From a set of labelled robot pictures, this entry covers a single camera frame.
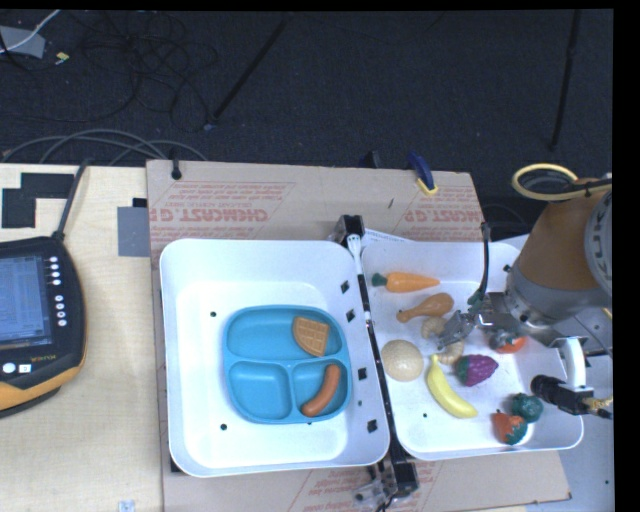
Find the orange toy sausage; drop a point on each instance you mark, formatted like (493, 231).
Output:
(324, 392)

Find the brown cardboard board red print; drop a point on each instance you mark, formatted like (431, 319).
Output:
(240, 210)

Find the beige round toy bread roll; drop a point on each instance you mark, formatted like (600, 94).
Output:
(402, 360)

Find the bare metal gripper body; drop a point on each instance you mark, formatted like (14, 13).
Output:
(500, 317)

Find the brown toy chicken drumstick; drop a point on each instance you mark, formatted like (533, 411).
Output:
(432, 306)

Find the orange toy carrot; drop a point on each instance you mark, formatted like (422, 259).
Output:
(410, 282)

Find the blue divided plate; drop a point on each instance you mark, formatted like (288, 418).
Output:
(260, 350)

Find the beige toy croissant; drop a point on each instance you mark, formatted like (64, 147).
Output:
(431, 326)

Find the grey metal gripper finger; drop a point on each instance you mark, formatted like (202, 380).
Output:
(461, 320)
(446, 338)

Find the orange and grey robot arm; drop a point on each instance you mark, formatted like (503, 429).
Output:
(560, 250)

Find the yellow banana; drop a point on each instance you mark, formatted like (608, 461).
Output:
(445, 392)

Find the orange toy strawberry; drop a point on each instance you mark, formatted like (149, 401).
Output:
(507, 427)

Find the brown toy waffle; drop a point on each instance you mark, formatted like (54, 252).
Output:
(311, 336)

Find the white plastic tray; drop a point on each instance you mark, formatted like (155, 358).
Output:
(465, 435)
(200, 350)

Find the thin black and white rod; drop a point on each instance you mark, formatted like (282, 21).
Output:
(364, 295)

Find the black cylinder on white bracket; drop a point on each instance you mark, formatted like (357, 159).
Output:
(570, 380)

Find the green toy broccoli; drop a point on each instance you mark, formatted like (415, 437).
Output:
(527, 407)

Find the purple toy grapes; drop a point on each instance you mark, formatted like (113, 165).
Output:
(477, 370)

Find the orange toy tomato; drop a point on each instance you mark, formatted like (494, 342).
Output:
(512, 345)

